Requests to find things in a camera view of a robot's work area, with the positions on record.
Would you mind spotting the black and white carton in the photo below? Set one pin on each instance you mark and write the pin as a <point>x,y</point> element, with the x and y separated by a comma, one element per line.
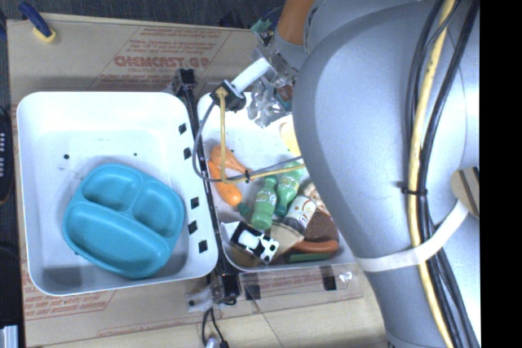
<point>255,242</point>

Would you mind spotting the orange sausage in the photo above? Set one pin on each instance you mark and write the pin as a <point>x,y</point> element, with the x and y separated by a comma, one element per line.
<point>318,246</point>

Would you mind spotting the brown bread slice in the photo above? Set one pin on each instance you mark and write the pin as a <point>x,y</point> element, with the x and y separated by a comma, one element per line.
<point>321,227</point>

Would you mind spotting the blue divided plate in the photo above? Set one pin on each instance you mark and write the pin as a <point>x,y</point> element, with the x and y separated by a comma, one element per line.
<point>122,220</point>

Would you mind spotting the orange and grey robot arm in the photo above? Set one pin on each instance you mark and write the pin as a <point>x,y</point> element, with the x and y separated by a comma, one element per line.
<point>367,114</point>

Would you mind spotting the green plastic bottle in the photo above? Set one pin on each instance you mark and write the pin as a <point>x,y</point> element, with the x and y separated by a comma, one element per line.
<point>287,187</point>
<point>263,208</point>

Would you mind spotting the white plastic tray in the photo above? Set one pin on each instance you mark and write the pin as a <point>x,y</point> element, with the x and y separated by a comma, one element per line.
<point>106,126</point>
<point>253,134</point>

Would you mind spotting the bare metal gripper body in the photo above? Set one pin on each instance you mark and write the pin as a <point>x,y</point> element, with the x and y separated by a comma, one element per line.
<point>272,62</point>

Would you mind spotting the brown cardboard board red print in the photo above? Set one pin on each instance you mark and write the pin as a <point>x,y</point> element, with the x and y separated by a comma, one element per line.
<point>98,53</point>

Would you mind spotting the tan pizza slice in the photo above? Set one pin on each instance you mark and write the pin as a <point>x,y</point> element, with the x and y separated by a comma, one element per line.
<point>287,238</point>

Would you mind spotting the green flat bar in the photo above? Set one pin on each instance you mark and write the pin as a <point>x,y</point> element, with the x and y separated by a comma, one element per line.
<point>306,257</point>

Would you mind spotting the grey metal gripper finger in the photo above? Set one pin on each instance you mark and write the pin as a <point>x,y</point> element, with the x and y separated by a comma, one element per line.
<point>256,105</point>
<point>272,113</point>

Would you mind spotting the brown and white can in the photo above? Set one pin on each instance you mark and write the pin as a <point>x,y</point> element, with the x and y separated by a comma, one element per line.
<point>301,212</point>

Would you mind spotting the yellow banana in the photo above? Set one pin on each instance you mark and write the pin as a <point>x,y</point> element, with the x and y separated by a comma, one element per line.
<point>288,138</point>

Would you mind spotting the orange carrot with green top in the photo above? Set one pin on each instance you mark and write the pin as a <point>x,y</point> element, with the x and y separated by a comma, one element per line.
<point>228,191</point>

